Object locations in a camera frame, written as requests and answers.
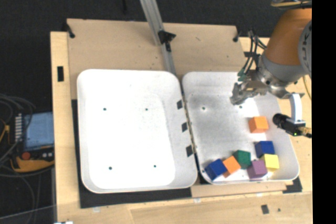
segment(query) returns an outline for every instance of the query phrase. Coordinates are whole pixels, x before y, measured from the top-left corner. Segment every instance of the empty white tray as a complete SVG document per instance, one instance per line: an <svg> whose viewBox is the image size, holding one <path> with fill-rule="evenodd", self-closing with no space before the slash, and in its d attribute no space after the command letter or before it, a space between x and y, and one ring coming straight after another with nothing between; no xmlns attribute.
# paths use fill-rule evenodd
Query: empty white tray
<svg viewBox="0 0 336 224"><path fill-rule="evenodd" d="M281 113L277 98L267 93L249 98L242 105L232 105L229 98L235 82L236 72L190 72L183 77L186 108L202 176L215 185L295 179L299 175L299 163L290 137L272 122L273 116ZM248 120L260 115L266 116L269 129L251 133ZM280 168L275 172L250 180L247 171L240 169L214 181L204 172L209 163L229 158L236 150L249 151L252 160L257 159L254 143L264 140L273 141L278 155Z"/></svg>
<svg viewBox="0 0 336 224"><path fill-rule="evenodd" d="M186 188L197 179L180 83L166 71L83 71L81 177L94 193Z"/></svg>

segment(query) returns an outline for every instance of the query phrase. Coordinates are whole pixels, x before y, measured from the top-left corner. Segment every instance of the block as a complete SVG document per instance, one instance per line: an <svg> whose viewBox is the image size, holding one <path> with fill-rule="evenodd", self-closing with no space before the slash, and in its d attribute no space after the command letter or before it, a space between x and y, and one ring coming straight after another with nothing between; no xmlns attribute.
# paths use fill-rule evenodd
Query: block
<svg viewBox="0 0 336 224"><path fill-rule="evenodd" d="M252 161L251 166L247 168L247 174L250 179L263 177L267 173L268 171L263 159Z"/></svg>
<svg viewBox="0 0 336 224"><path fill-rule="evenodd" d="M251 165L251 152L237 150L233 156L236 158L242 169Z"/></svg>
<svg viewBox="0 0 336 224"><path fill-rule="evenodd" d="M253 117L248 121L251 133L264 133L268 130L268 122L265 116Z"/></svg>
<svg viewBox="0 0 336 224"><path fill-rule="evenodd" d="M264 160L267 171L274 172L279 169L279 158L276 154L264 154L260 159Z"/></svg>
<svg viewBox="0 0 336 224"><path fill-rule="evenodd" d="M228 177L229 175L233 174L235 171L241 168L239 162L236 160L234 156L231 156L226 160L224 160L223 164L227 169L227 171L224 173L224 177Z"/></svg>
<svg viewBox="0 0 336 224"><path fill-rule="evenodd" d="M224 166L221 159L217 159L214 162L210 163L205 169L206 173L211 180L216 179L221 174L227 171L227 168Z"/></svg>
<svg viewBox="0 0 336 224"><path fill-rule="evenodd" d="M258 158L264 154L275 154L274 145L272 141L259 141L255 144L256 155Z"/></svg>

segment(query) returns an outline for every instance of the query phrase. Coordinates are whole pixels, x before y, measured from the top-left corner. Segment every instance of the metal rod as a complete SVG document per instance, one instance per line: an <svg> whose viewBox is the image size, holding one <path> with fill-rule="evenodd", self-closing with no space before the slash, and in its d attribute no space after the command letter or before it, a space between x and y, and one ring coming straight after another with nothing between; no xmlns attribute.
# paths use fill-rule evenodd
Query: metal rod
<svg viewBox="0 0 336 224"><path fill-rule="evenodd" d="M155 44L161 46L162 48L166 70L170 73L176 74L171 51L167 51L166 47L161 44L159 39L159 31L164 30L164 27L156 0L140 0L140 3L150 28L152 29Z"/></svg>

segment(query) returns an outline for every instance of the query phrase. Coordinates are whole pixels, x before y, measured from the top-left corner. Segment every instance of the blue box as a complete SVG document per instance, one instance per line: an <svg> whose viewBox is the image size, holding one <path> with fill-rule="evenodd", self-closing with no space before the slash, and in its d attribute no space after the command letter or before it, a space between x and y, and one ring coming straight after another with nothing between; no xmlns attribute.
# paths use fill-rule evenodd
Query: blue box
<svg viewBox="0 0 336 224"><path fill-rule="evenodd" d="M211 178L211 180L214 180L216 177L225 173L227 171L227 168L225 167L221 159L217 159L214 162L210 163L205 168L205 171L208 174L208 176Z"/></svg>
<svg viewBox="0 0 336 224"><path fill-rule="evenodd" d="M275 154L274 145L272 141L260 141L255 144L257 157L260 158L264 154Z"/></svg>

